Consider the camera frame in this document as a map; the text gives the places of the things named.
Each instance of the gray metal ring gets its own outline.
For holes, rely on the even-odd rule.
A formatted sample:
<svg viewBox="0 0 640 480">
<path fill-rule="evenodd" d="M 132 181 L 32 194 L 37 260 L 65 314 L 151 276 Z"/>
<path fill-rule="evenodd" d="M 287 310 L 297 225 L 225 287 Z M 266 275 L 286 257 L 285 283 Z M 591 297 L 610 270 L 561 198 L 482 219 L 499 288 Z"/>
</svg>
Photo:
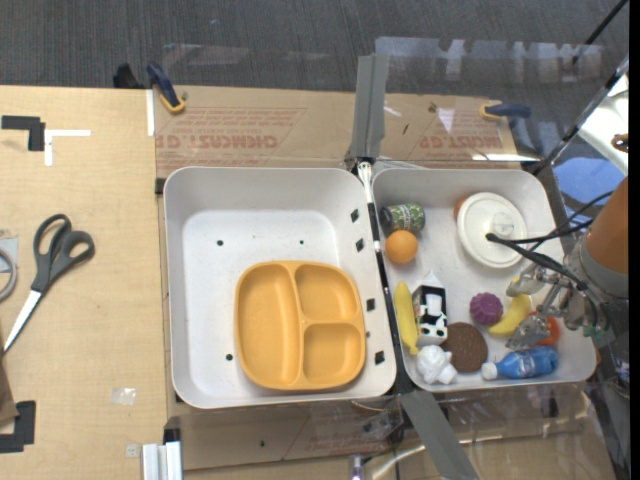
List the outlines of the gray metal ring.
<svg viewBox="0 0 640 480">
<path fill-rule="evenodd" d="M 0 247 L 0 257 L 2 257 L 2 259 L 4 259 L 9 265 L 9 281 L 7 281 L 5 287 L 0 290 L 0 301 L 2 301 L 13 291 L 13 288 L 16 285 L 16 279 L 18 278 L 18 269 L 13 258 L 2 247 Z"/>
</svg>

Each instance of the can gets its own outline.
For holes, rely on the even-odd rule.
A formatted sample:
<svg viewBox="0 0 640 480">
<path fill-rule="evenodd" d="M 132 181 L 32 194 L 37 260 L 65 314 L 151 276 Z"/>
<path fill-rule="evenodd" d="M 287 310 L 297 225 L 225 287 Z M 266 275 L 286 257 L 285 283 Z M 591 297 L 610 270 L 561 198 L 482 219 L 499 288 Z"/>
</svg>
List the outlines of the can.
<svg viewBox="0 0 640 480">
<path fill-rule="evenodd" d="M 425 224 L 424 210 L 418 203 L 385 206 L 380 210 L 378 217 L 385 236 L 399 229 L 417 233 Z"/>
</svg>

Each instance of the purple ball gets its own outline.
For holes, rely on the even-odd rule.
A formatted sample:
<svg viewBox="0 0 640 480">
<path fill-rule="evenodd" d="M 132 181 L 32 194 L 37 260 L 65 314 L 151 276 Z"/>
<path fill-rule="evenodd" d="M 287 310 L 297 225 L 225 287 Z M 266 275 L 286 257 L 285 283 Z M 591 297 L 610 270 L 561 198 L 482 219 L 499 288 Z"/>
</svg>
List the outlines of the purple ball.
<svg viewBox="0 0 640 480">
<path fill-rule="evenodd" d="M 469 311 L 480 325 L 493 325 L 502 318 L 502 302 L 493 293 L 478 293 L 471 298 Z"/>
</svg>

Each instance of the banana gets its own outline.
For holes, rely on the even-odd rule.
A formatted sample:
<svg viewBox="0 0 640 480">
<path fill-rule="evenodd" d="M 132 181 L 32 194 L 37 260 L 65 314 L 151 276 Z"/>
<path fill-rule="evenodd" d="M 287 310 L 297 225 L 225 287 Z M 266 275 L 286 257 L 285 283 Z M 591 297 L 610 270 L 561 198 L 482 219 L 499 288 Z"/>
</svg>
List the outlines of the banana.
<svg viewBox="0 0 640 480">
<path fill-rule="evenodd" d="M 411 292 L 404 281 L 400 281 L 393 292 L 393 305 L 396 310 L 398 329 L 400 330 L 400 340 L 407 347 L 411 355 L 418 353 L 416 342 L 418 341 L 418 326 L 413 313 L 413 302 Z"/>
<path fill-rule="evenodd" d="M 487 331 L 492 336 L 511 336 L 531 311 L 531 297 L 525 293 L 511 299 L 509 309 L 502 318 L 490 326 Z"/>
</svg>

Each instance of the yellow plate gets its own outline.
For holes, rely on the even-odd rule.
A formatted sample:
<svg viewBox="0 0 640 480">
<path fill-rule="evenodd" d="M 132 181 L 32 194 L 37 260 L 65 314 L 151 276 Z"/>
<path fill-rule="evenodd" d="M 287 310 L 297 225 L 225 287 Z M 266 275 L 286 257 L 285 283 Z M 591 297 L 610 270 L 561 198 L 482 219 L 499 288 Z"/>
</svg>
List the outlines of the yellow plate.
<svg viewBox="0 0 640 480">
<path fill-rule="evenodd" d="M 238 360 L 260 386 L 334 388 L 364 365 L 358 290 L 332 265 L 271 261 L 250 267 L 236 286 L 234 324 Z"/>
</svg>

